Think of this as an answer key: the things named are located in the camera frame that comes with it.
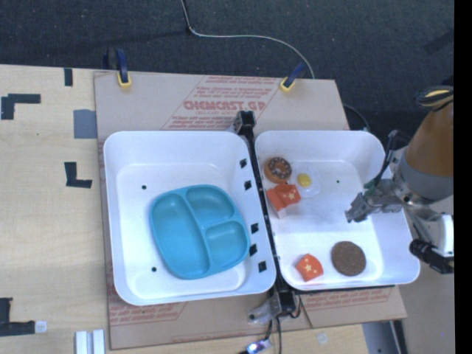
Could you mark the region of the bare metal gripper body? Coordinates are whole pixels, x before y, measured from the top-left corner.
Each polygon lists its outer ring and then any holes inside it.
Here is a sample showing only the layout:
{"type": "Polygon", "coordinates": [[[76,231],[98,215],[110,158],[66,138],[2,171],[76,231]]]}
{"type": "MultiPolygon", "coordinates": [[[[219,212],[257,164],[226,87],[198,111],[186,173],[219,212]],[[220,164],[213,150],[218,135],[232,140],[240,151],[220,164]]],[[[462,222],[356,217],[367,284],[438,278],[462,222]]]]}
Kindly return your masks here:
{"type": "Polygon", "coordinates": [[[399,179],[382,178],[367,183],[367,214],[399,212],[404,209],[424,221],[438,221],[441,213],[432,208],[432,200],[421,196],[399,179]]]}

